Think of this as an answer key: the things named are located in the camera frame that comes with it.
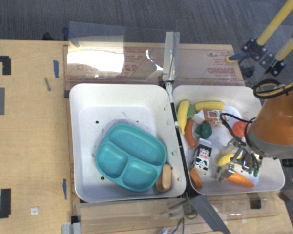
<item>banana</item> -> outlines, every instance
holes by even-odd
[[[198,102],[194,105],[194,109],[197,112],[200,112],[202,109],[208,109],[208,110],[224,110],[225,105],[220,101],[204,101],[204,102]]]
[[[225,154],[223,156],[221,156],[218,161],[217,161],[217,166],[224,166],[227,163],[229,163],[231,161],[231,158],[234,156],[234,154]]]
[[[188,100],[183,100],[179,107],[178,107],[178,112],[177,112],[177,119],[178,119],[178,124],[181,129],[181,134],[185,134],[185,127],[187,123],[187,112],[190,106],[190,102]]]

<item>corn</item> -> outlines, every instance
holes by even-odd
[[[196,114],[196,111],[193,106],[189,106],[187,111],[187,119],[192,119],[192,117]]]
[[[202,109],[208,109],[208,110],[224,110],[225,105],[224,103],[220,101],[204,101],[204,102],[198,102],[194,105],[194,109],[197,112],[200,112]]]

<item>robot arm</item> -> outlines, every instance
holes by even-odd
[[[264,86],[271,85],[277,87],[265,92],[258,91]],[[242,169],[250,174],[254,172],[254,176],[257,176],[262,158],[293,158],[293,83],[281,86],[279,82],[269,79],[257,84],[253,90],[256,97],[266,101],[256,118],[250,121],[239,119],[246,123],[244,129],[246,142],[243,142],[241,136],[237,136],[223,120],[223,124],[237,140],[235,142],[237,151],[229,164],[219,168],[217,174],[219,181],[232,174],[235,164],[241,165]]]

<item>teal plate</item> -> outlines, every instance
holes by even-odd
[[[164,144],[129,124],[112,127],[102,140],[96,166],[111,181],[134,192],[151,188],[166,162]]]

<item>carrot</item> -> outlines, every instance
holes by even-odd
[[[195,168],[191,169],[190,178],[191,178],[191,182],[193,183],[193,185],[196,189],[201,189],[203,187],[203,182],[202,182],[199,174],[195,170]]]
[[[192,134],[192,126],[193,126],[193,120],[188,119],[185,127],[185,137],[187,140],[187,143],[189,144],[190,147],[195,147],[196,146],[196,141],[193,138]]]
[[[254,187],[255,185],[250,182],[247,178],[245,178],[243,175],[235,172],[234,174],[230,175],[227,180],[244,186]]]

